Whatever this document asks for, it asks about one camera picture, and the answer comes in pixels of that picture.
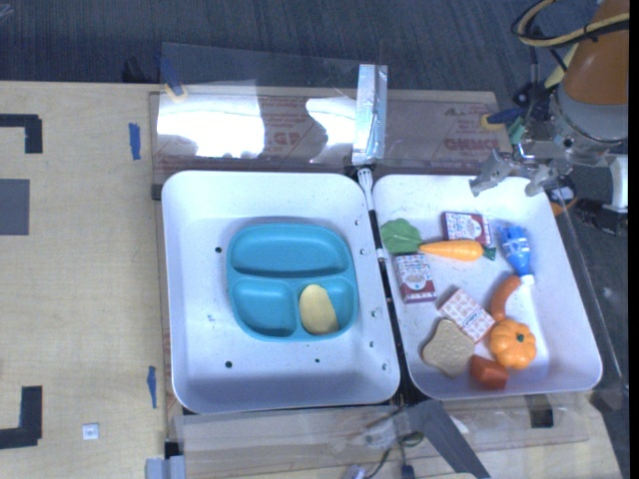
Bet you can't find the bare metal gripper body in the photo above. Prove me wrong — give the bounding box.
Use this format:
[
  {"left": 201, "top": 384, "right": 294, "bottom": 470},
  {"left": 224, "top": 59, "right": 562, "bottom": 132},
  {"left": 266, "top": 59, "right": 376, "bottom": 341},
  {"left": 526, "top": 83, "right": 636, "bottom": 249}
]
[{"left": 512, "top": 135, "right": 623, "bottom": 175}]

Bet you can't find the red and white carton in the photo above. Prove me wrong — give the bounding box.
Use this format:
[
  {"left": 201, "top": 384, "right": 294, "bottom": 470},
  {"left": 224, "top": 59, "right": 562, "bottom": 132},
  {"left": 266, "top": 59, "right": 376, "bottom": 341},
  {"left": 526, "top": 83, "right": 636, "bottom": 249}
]
[
  {"left": 441, "top": 211, "right": 493, "bottom": 247},
  {"left": 392, "top": 252, "right": 438, "bottom": 304}
]

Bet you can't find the blue and white bottle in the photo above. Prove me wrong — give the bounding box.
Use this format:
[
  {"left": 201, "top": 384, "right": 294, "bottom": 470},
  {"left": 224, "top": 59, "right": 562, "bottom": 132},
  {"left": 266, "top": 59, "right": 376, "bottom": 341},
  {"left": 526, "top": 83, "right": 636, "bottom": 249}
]
[{"left": 497, "top": 225, "right": 536, "bottom": 288}]

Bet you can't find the orange carrot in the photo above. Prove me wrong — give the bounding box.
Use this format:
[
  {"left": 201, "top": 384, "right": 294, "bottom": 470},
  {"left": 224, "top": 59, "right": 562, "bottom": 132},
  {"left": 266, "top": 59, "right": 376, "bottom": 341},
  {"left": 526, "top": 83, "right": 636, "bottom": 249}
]
[{"left": 417, "top": 239, "right": 498, "bottom": 263}]

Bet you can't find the green lettuce leaf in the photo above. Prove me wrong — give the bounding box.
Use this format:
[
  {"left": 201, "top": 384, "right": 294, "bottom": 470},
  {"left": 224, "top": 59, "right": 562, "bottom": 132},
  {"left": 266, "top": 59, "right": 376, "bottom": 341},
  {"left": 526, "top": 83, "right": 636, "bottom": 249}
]
[{"left": 379, "top": 218, "right": 424, "bottom": 256}]

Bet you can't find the orange sausage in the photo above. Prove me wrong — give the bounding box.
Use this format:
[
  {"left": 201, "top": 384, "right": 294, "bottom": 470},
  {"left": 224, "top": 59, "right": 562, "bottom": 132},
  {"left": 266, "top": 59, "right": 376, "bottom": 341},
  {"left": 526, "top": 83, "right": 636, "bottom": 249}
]
[{"left": 489, "top": 273, "right": 523, "bottom": 324}]

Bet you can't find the white plastic tray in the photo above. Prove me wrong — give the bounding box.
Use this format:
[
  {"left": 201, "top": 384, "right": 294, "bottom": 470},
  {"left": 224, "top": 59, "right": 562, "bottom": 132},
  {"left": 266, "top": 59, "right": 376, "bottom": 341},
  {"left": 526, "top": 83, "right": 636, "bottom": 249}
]
[
  {"left": 371, "top": 174, "right": 604, "bottom": 402},
  {"left": 160, "top": 170, "right": 401, "bottom": 415}
]

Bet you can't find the orange and white carton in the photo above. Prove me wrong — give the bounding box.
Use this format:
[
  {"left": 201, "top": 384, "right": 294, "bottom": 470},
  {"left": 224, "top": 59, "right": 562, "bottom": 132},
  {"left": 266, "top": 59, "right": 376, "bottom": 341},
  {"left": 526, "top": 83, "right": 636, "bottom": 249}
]
[{"left": 437, "top": 287, "right": 497, "bottom": 344}]

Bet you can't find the orange pumpkin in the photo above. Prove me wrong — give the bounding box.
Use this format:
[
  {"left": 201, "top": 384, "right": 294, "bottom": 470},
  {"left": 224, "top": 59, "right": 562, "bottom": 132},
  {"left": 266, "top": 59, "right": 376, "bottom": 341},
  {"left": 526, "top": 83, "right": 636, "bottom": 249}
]
[{"left": 488, "top": 318, "right": 539, "bottom": 371}]

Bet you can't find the beige bread slice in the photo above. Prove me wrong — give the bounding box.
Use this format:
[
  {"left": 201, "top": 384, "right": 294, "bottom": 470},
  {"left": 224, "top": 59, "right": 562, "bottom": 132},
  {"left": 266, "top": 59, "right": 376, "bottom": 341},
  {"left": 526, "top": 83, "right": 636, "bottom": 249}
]
[{"left": 420, "top": 318, "right": 476, "bottom": 379}]

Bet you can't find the red tomato piece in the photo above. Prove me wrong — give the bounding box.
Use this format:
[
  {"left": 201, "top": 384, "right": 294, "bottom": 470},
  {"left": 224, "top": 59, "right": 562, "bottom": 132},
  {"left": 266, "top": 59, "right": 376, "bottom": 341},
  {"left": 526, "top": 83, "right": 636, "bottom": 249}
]
[{"left": 468, "top": 354, "right": 510, "bottom": 390}]

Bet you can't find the yellow potato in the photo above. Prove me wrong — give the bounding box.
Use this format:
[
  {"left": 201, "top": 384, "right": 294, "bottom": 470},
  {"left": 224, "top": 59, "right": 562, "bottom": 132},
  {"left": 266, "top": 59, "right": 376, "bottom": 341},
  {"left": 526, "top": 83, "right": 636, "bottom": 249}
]
[{"left": 298, "top": 283, "right": 341, "bottom": 336}]

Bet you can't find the blue divided plate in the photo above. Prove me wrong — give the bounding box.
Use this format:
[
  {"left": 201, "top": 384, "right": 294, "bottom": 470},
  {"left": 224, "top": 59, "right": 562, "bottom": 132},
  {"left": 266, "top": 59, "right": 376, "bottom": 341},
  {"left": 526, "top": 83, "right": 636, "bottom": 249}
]
[{"left": 226, "top": 223, "right": 360, "bottom": 343}]

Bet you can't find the black cylinder on white bracket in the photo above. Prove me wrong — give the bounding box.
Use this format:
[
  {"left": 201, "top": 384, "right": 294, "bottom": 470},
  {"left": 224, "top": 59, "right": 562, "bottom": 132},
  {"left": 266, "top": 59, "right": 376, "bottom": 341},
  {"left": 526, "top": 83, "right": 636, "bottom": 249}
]
[{"left": 577, "top": 154, "right": 630, "bottom": 237}]

